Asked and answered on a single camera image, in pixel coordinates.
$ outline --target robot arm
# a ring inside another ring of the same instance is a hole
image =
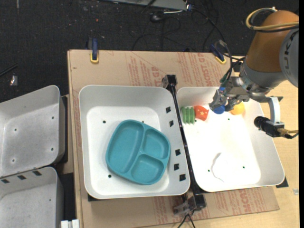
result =
[[[252,26],[250,21],[265,10],[272,13],[262,26]],[[220,114],[250,99],[268,103],[271,119],[257,117],[254,122],[256,127],[272,137],[293,138],[295,135],[291,136],[290,133],[297,135],[298,131],[284,129],[284,123],[280,121],[279,101],[282,97],[266,95],[285,80],[298,87],[298,24],[299,17],[289,11],[265,8],[252,12],[246,20],[246,25],[258,32],[240,67],[240,74],[234,77],[228,72],[228,75],[224,76],[221,87],[209,104],[210,109]]]

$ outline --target cardboard sheet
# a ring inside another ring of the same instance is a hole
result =
[[[135,228],[179,223],[173,214],[181,197],[152,197],[92,200],[84,186],[78,94],[86,85],[161,86],[166,74],[175,74],[177,87],[218,86],[229,68],[211,53],[99,51],[99,63],[92,64],[88,50],[68,51],[70,96],[72,98],[76,214],[84,228]],[[278,210],[273,187],[206,193],[207,207],[192,219],[211,219]]]

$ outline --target black floor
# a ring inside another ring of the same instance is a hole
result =
[[[208,52],[224,40],[244,55],[254,31],[245,26],[252,11],[276,7],[299,13],[299,0],[189,0],[199,12],[167,14],[150,22],[154,7],[96,0],[0,0],[0,102],[57,85],[68,94],[67,51],[85,49],[89,37],[100,50]],[[17,85],[10,85],[12,76]]]

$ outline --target blue plate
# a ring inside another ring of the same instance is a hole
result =
[[[158,182],[170,157],[170,142],[151,126],[125,120],[115,129],[105,160],[117,175],[142,185]]]

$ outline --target yellow clamp pad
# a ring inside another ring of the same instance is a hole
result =
[[[219,61],[221,64],[225,64],[226,63],[226,58],[224,58],[224,61],[222,61],[221,59],[219,59],[218,57],[215,57],[215,59],[217,61]]]
[[[98,63],[98,60],[99,60],[98,53],[97,53],[97,58],[96,58],[96,60],[93,60],[93,53],[91,52],[91,53],[90,53],[90,60],[91,60],[91,63]]]

